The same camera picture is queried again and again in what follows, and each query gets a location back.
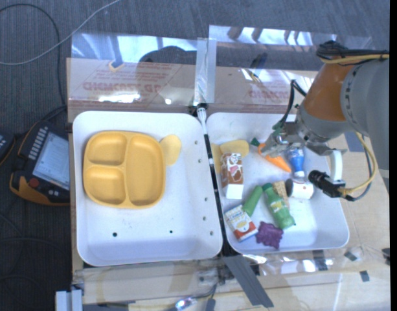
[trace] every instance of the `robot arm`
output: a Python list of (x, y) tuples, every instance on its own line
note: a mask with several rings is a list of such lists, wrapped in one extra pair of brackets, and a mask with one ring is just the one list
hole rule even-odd
[(325, 63), (299, 106), (295, 121), (279, 121), (261, 153), (276, 157), (302, 144), (320, 156), (328, 156), (334, 151), (327, 146), (329, 140), (355, 131), (370, 138), (389, 193), (389, 53), (349, 50), (329, 41), (317, 55)]

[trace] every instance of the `yellow plate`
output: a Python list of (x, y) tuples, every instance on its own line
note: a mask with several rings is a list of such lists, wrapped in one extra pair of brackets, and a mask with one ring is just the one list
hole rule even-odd
[(99, 204), (131, 209), (151, 207), (163, 197), (165, 173), (161, 145), (144, 133), (105, 131), (87, 142), (84, 190)]

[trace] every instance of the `green bottle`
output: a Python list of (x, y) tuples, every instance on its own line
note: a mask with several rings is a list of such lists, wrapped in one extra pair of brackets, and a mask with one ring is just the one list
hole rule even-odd
[(263, 185), (263, 191), (267, 194), (267, 206), (271, 214), (275, 218), (276, 224), (281, 229), (289, 228), (295, 225), (295, 219), (290, 215), (289, 209), (286, 206), (283, 198), (280, 197), (274, 190), (271, 183)]
[(257, 185), (253, 189), (250, 197), (248, 197), (248, 199), (246, 199), (246, 201), (244, 202), (243, 211), (246, 212), (249, 216), (253, 215), (253, 212), (255, 211), (256, 205), (262, 193), (263, 188), (260, 185)]

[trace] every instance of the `toy carrot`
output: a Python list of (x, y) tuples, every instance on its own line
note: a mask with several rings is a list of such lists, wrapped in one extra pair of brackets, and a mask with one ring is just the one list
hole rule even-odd
[(285, 170), (288, 173), (291, 173), (291, 168), (288, 165), (288, 163), (283, 159), (283, 157), (281, 155), (278, 155), (277, 157), (271, 157), (270, 155), (263, 155), (260, 151), (261, 148), (264, 147), (264, 143), (259, 143), (257, 141), (257, 139), (253, 138), (253, 140), (251, 141), (252, 145), (257, 146), (257, 151), (258, 153), (264, 157), (264, 159), (266, 159), (267, 161), (269, 161), (270, 163), (273, 163), (274, 165), (278, 166), (279, 168), (281, 168), (282, 170)]

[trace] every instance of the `dark floor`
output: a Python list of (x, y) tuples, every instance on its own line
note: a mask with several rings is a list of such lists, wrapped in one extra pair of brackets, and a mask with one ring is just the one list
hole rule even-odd
[[(0, 127), (19, 135), (65, 102), (71, 41), (32, 62), (6, 63), (33, 59), (58, 42), (56, 27), (62, 40), (112, 1), (0, 0)], [(389, 49), (390, 0), (123, 0), (82, 30), (194, 40), (209, 25), (371, 37), (376, 49)], [(52, 120), (65, 121), (64, 112)], [(71, 281), (69, 208), (10, 191), (17, 148), (0, 167), (0, 311), (54, 310), (55, 291)]]

